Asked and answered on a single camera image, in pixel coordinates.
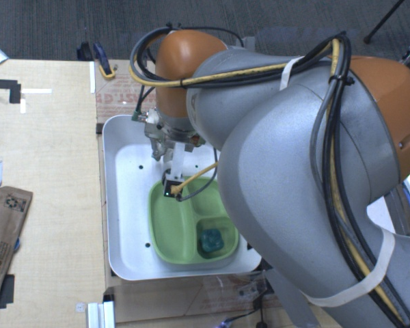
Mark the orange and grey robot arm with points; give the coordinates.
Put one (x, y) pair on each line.
(287, 169)

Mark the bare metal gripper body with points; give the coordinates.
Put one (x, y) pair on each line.
(164, 136)

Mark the brown paper packet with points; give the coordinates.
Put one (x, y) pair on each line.
(0, 238)

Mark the green divided plate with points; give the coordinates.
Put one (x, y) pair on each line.
(172, 224)

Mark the black stand leg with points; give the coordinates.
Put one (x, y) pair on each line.
(391, 12)

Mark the teal cube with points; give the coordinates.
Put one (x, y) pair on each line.
(212, 240)

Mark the white plastic tray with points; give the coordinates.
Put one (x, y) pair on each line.
(130, 217)

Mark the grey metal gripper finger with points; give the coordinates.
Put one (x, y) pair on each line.
(158, 152)

